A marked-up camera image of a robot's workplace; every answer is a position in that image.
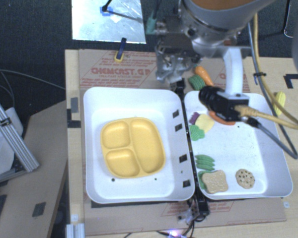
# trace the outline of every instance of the cardboard sheet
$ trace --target cardboard sheet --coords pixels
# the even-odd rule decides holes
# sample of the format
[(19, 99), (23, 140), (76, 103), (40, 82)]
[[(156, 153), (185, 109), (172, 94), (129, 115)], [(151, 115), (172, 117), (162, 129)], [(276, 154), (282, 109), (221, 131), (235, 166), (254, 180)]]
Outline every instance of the cardboard sheet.
[[(80, 114), (83, 121), (82, 97), (93, 86), (129, 88), (169, 88), (155, 79), (155, 54), (126, 52), (122, 63), (113, 60), (114, 51), (79, 51)], [(221, 59), (201, 62), (208, 70), (216, 86), (225, 87), (225, 67)], [(188, 71), (183, 77), (188, 78)], [(188, 84), (186, 92), (191, 91)], [(249, 85), (244, 75), (244, 92)], [(188, 209), (186, 202), (143, 203), (127, 205), (99, 205), (91, 202), (85, 191), (84, 125), (82, 122), (82, 158), (84, 190), (84, 222), (87, 236), (144, 232), (168, 229), (185, 229), (187, 225), (177, 215)], [(230, 226), (253, 223), (285, 221), (283, 203), (280, 198), (212, 201), (210, 215), (196, 227)]]

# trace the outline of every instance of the black arrow marking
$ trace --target black arrow marking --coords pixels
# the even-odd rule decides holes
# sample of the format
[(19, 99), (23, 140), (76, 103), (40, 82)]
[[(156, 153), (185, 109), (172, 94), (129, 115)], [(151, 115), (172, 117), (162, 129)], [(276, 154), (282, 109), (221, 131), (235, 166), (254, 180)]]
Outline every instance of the black arrow marking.
[(287, 88), (294, 88), (292, 84), (292, 79), (298, 79), (298, 74), (286, 74), (284, 76), (284, 80), (287, 85)]

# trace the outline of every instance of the gray cable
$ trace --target gray cable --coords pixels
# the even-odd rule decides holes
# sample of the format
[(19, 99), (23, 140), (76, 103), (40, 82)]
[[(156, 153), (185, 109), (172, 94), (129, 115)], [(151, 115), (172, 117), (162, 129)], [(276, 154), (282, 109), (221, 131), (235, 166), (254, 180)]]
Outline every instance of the gray cable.
[(10, 85), (8, 79), (6, 78), (5, 74), (2, 72), (2, 69), (1, 69), (1, 68), (0, 68), (0, 71), (1, 71), (1, 75), (2, 75), (2, 77), (4, 78), (6, 84), (7, 84), (8, 87), (9, 87), (10, 93), (11, 93), (11, 95), (12, 95), (12, 105), (13, 105), (13, 107), (14, 107), (14, 106), (15, 106), (14, 92), (13, 92), (13, 90), (12, 90), (12, 87), (11, 87), (11, 85)]
[[(254, 62), (255, 71), (256, 71), (257, 73), (259, 73), (258, 64), (257, 64), (257, 61), (256, 61), (256, 59), (255, 59), (255, 51), (254, 51), (254, 46), (253, 46), (253, 35), (252, 35), (252, 28), (251, 28), (251, 26), (250, 26), (250, 23), (248, 23), (248, 37), (249, 37), (249, 42), (250, 42), (251, 49), (252, 49), (252, 57), (253, 57), (253, 62)], [(267, 93), (266, 93), (266, 90), (265, 90), (264, 86), (263, 86), (263, 82), (262, 82), (261, 77), (257, 77), (257, 79), (258, 79), (258, 82), (259, 82), (260, 89), (261, 89), (261, 91), (262, 91), (262, 93), (263, 93), (263, 95), (264, 95), (264, 97), (265, 97), (265, 99), (266, 99), (266, 102), (268, 103), (269, 108), (270, 108), (271, 111), (272, 111), (272, 114), (273, 114), (275, 117), (277, 117), (277, 114), (276, 114), (276, 112), (275, 112), (275, 110), (274, 110), (274, 108), (273, 108), (273, 104), (270, 102), (270, 99), (269, 99), (269, 97), (268, 97), (268, 95), (267, 95)], [(289, 138), (289, 136), (288, 136), (288, 134), (287, 134), (287, 132), (286, 132), (284, 126), (282, 126), (281, 124), (279, 124), (279, 128), (281, 129), (281, 131), (282, 131), (282, 133), (283, 133), (285, 139), (287, 140), (288, 144), (290, 145), (290, 147), (291, 147), (291, 149), (292, 149), (292, 151), (290, 151), (288, 148), (286, 148), (285, 151), (286, 151), (291, 157), (293, 157), (294, 159), (298, 159), (298, 152), (297, 152), (296, 148), (294, 147), (294, 145), (293, 145), (291, 139)]]
[(0, 88), (3, 89), (4, 91), (6, 91), (7, 94), (10, 95), (10, 97), (11, 97), (11, 99), (12, 99), (12, 101), (13, 101), (13, 95), (12, 95), (12, 93), (10, 93), (10, 91), (9, 91), (8, 89), (6, 89), (4, 86), (1, 86), (1, 85), (0, 85)]
[(51, 86), (60, 88), (60, 89), (62, 89), (62, 90), (65, 90), (65, 88), (62, 87), (62, 86), (59, 86), (59, 85), (57, 85), (57, 84), (51, 83), (51, 82), (49, 82), (49, 81), (46, 81), (46, 80), (43, 80), (43, 79), (40, 79), (40, 78), (37, 78), (37, 77), (33, 77), (33, 76), (31, 76), (31, 75), (28, 75), (28, 74), (24, 74), (24, 73), (17, 72), (17, 71), (13, 71), (13, 70), (7, 70), (7, 69), (0, 69), (0, 72), (1, 72), (1, 71), (2, 71), (2, 72), (11, 73), (11, 74), (16, 74), (16, 75), (23, 76), (23, 77), (28, 77), (28, 78), (31, 78), (31, 79), (40, 81), (40, 82), (42, 82), (42, 83), (45, 83), (45, 84), (48, 84), (48, 85), (51, 85)]
[(260, 129), (262, 132), (264, 132), (267, 136), (269, 136), (276, 144), (278, 144), (285, 152), (287, 152), (289, 155), (292, 156), (292, 152), (288, 149), (286, 145), (282, 143), (275, 135), (270, 132), (267, 128), (265, 128), (262, 124), (258, 124), (258, 129)]

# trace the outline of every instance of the wooden table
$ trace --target wooden table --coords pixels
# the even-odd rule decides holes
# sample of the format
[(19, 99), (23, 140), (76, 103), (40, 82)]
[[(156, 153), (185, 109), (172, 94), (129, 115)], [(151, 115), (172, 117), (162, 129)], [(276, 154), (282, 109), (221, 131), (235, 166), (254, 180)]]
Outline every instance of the wooden table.
[(30, 118), (24, 141), (40, 167), (0, 187), (0, 238), (51, 236), (67, 176), (66, 131), (65, 102)]
[[(284, 91), (287, 96), (286, 109), (298, 118), (298, 80), (291, 80), (292, 74), (297, 74), (292, 59), (275, 59), (262, 58), (262, 66), (268, 74), (268, 81), (273, 92)], [(259, 86), (256, 86), (252, 73), (253, 63), (251, 58), (243, 61), (245, 74), (248, 79), (250, 91), (260, 93)], [(78, 51), (66, 51), (66, 75), (67, 75), (67, 109), (73, 107), (73, 103), (79, 103), (79, 60)], [(291, 81), (293, 88), (288, 88), (286, 81)], [(71, 224), (76, 225), (84, 223), (84, 207), (83, 207), (83, 171), (82, 171), (82, 150), (81, 150), (81, 131), (75, 126), (80, 120), (80, 110), (75, 108), (76, 112), (71, 113), (73, 121), (72, 126), (68, 129), (69, 140), (69, 181), (70, 181), (70, 210)], [(290, 138), (298, 151), (298, 131), (287, 129)], [(286, 207), (285, 222), (262, 223), (252, 225), (235, 225), (223, 227), (198, 228), (194, 231), (194, 237), (252, 237), (252, 238), (298, 238), (298, 160), (286, 156), (291, 176), (293, 179), (294, 189), (290, 196), (283, 199)], [(125, 234), (102, 235), (103, 238), (123, 238)], [(131, 238), (154, 238), (159, 237), (156, 232), (133, 233)]]

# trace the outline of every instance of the metal bracket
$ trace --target metal bracket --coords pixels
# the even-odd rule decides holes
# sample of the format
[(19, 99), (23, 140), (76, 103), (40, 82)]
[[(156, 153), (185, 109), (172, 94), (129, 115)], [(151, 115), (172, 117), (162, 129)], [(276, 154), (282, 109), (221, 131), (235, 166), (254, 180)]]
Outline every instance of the metal bracket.
[(0, 121), (0, 126), (6, 126), (6, 125), (9, 125), (10, 123), (11, 123), (10, 118), (6, 118), (6, 119)]
[(66, 238), (85, 238), (85, 224), (66, 225)]
[(181, 212), (177, 215), (179, 223), (185, 222), (187, 225), (191, 224), (193, 220), (200, 216), (199, 207), (196, 202), (196, 198), (193, 197), (191, 206), (185, 212)]

